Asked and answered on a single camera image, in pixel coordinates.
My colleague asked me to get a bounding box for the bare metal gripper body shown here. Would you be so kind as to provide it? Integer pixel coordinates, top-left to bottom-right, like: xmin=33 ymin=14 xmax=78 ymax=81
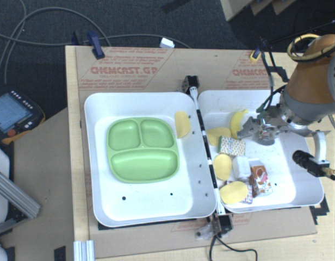
xmin=253 ymin=104 xmax=313 ymax=133

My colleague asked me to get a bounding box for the small white and red can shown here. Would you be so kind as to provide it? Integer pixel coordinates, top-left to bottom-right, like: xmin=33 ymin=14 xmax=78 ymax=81
xmin=258 ymin=123 xmax=277 ymax=146

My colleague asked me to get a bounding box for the yellow banana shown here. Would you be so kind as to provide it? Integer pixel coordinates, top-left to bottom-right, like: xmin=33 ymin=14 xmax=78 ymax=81
xmin=229 ymin=108 xmax=249 ymax=141

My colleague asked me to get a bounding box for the white and orange patterned packet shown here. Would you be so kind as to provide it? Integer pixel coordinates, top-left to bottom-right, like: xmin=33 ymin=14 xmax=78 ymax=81
xmin=217 ymin=135 xmax=246 ymax=158

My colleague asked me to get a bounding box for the yellow round chip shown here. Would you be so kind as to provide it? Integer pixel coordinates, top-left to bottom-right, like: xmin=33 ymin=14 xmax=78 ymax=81
xmin=174 ymin=111 xmax=191 ymax=139
xmin=219 ymin=181 xmax=249 ymax=205
xmin=213 ymin=153 xmax=233 ymax=181
xmin=206 ymin=127 xmax=232 ymax=147

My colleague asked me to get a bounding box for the white plastic bottle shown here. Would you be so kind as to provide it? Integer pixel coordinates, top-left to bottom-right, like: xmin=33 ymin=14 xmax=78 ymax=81
xmin=232 ymin=155 xmax=251 ymax=181

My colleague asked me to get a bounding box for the thin black and white rod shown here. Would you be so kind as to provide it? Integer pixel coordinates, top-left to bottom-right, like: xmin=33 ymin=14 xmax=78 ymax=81
xmin=189 ymin=86 xmax=222 ymax=215

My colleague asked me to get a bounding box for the brown and white carton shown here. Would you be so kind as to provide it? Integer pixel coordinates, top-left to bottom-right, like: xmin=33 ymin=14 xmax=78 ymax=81
xmin=249 ymin=160 xmax=274 ymax=198

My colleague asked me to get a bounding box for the white plastic tray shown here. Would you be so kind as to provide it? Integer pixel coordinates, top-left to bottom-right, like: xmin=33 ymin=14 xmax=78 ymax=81
xmin=84 ymin=91 xmax=218 ymax=228
xmin=197 ymin=89 xmax=325 ymax=214

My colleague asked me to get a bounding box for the small white and red packet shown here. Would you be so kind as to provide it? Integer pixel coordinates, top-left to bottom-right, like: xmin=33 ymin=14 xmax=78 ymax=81
xmin=244 ymin=183 xmax=255 ymax=204

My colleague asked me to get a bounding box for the green divided plate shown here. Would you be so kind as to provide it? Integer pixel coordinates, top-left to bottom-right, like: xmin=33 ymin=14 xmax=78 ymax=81
xmin=106 ymin=117 xmax=181 ymax=184

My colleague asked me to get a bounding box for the brown cardboard board red print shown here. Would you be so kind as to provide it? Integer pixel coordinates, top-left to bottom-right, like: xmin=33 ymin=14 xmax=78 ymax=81
xmin=75 ymin=46 xmax=318 ymax=259

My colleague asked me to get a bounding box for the black cylinder on white bracket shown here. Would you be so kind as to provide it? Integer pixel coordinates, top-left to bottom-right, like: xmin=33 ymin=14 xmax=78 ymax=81
xmin=292 ymin=129 xmax=332 ymax=178

